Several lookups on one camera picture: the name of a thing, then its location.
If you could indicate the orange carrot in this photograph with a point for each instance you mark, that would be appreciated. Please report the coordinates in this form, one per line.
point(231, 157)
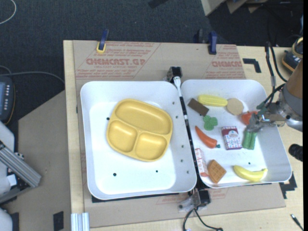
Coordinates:
point(205, 138)

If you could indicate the brown chocolate bar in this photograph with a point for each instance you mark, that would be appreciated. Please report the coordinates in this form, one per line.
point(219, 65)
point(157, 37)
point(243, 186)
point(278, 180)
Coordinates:
point(197, 106)

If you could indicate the yellow banana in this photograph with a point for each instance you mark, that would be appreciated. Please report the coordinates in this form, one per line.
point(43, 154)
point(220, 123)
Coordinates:
point(249, 174)

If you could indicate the white plastic tray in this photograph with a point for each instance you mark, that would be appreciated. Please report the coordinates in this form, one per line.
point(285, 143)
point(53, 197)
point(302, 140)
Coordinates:
point(134, 179)
point(231, 157)

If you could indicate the brown cardboard board red print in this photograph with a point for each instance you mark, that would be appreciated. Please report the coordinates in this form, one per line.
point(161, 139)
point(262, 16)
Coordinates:
point(144, 213)

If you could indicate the brown waffle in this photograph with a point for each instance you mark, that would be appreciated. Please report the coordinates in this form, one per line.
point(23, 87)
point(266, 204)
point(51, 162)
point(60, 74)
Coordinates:
point(216, 171)

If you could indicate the red and white carton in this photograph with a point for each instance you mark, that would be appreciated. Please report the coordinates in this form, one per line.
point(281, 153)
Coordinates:
point(231, 138)

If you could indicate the black cylinder on white bracket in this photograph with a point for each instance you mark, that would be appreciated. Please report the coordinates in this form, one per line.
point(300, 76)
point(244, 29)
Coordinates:
point(296, 151)

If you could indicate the thin black and white rod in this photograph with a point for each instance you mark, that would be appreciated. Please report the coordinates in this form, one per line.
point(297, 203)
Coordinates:
point(183, 107)

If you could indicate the yellow divided plate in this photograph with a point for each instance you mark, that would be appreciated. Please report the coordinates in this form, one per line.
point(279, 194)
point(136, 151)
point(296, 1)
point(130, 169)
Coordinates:
point(142, 119)

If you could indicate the black pen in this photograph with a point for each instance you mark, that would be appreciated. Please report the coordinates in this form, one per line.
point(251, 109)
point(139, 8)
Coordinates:
point(296, 221)

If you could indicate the tan round biscuit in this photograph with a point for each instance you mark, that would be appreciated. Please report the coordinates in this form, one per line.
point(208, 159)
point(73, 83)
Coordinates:
point(235, 106)

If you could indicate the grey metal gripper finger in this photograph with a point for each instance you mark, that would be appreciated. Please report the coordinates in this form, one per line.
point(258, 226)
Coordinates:
point(258, 126)
point(251, 124)

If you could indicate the green broccoli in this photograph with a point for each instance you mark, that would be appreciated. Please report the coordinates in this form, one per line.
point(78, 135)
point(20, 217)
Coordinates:
point(210, 123)

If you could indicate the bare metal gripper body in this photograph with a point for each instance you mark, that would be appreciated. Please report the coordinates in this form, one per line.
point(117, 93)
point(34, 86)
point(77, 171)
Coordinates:
point(274, 113)

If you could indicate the yellow corn cob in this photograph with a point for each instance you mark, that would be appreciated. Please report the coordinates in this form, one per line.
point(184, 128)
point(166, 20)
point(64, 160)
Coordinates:
point(213, 100)

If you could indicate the orange red tomato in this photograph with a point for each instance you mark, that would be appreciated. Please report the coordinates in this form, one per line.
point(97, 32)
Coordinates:
point(246, 118)

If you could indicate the white and orange carton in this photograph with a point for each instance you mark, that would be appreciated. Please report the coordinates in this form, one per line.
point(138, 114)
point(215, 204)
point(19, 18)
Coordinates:
point(201, 162)

